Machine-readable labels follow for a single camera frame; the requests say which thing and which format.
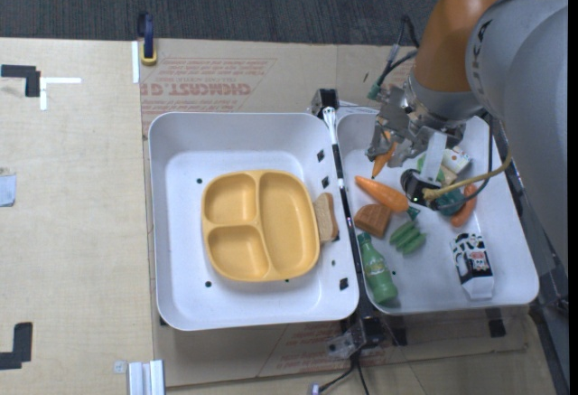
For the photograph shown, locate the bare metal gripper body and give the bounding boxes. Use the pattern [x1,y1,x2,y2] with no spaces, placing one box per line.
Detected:
[376,85,467,149]

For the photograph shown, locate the small orange carrot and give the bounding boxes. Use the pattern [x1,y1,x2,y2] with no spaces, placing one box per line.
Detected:
[371,130,399,180]

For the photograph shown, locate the small white and orange carton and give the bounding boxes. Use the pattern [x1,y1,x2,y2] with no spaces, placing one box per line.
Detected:
[440,146,473,186]

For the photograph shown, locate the large orange carrot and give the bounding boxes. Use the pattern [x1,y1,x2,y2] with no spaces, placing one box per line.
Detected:
[354,174,422,221]

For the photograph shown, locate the dark teal can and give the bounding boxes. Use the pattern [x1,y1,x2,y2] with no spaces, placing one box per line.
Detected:
[434,187,467,218]

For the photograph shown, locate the thin black and white rod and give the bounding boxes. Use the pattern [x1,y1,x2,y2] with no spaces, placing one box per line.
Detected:
[322,106,364,318]

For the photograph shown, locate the brown toast piece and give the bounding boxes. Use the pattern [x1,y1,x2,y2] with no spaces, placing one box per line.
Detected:
[352,202,394,240]

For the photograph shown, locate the orange sausage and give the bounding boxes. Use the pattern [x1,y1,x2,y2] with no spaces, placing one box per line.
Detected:
[450,183,479,229]

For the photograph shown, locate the green pea pods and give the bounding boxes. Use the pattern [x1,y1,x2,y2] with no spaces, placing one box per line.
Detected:
[388,220,428,257]

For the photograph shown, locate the tan bread slice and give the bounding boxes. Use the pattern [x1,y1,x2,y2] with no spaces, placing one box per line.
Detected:
[312,192,340,244]

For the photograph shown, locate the green plastic bottle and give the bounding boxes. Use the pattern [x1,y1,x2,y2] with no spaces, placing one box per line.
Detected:
[356,231,400,306]

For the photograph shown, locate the white plastic tray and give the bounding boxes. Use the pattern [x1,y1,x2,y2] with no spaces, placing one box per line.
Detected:
[147,111,361,333]
[335,107,541,317]

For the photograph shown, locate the black and white milk carton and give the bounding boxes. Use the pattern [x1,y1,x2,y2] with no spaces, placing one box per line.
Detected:
[449,230,495,301]

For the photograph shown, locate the yellow divided plate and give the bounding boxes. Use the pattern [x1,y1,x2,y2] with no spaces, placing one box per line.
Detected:
[200,168,322,283]

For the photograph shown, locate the brown cardboard board red print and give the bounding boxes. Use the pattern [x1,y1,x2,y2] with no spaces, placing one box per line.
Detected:
[138,38,545,389]

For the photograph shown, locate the black cylinder on white bracket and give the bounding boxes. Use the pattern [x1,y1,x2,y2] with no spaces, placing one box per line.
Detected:
[399,130,449,210]

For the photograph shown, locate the black block with thin wires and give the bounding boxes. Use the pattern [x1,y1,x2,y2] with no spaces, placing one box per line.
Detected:
[326,315,390,359]
[310,88,340,117]

